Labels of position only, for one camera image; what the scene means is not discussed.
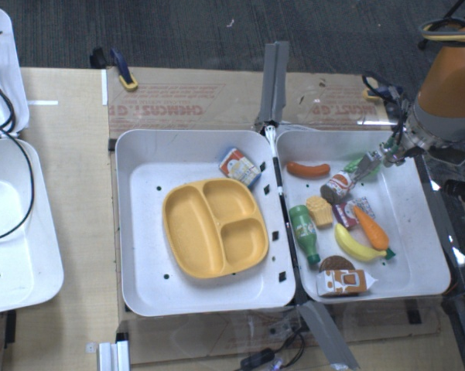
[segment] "wooden table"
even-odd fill
[[[93,347],[113,342],[118,327],[115,233],[108,152],[108,109],[100,70],[22,68],[29,128],[22,138],[39,154],[65,280],[52,300],[17,310],[15,343],[4,371],[96,370]],[[41,104],[56,100],[58,104]],[[366,370],[462,369],[449,319],[440,309],[435,334],[351,343]],[[317,347],[299,361],[332,369]],[[238,358],[179,361],[136,369],[236,369]]]

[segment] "yellow plate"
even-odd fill
[[[208,179],[170,191],[163,225],[180,267],[199,278],[243,271],[268,251],[268,235],[251,191],[238,180]]]

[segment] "banana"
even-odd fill
[[[371,261],[376,257],[385,257],[385,250],[375,250],[372,247],[362,245],[355,240],[349,231],[340,223],[335,225],[335,240],[340,248],[359,261]]]

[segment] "toy sausage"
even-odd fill
[[[291,175],[306,179],[327,175],[330,172],[330,165],[328,164],[308,166],[298,164],[297,162],[287,162],[286,168],[287,172]]]

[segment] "blue clamp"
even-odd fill
[[[110,49],[110,56],[114,60],[115,65],[117,65],[119,72],[118,79],[121,81],[122,86],[128,91],[136,90],[138,88],[138,81],[136,81],[132,73],[129,71],[127,63],[125,62],[121,52],[117,48],[112,47]]]

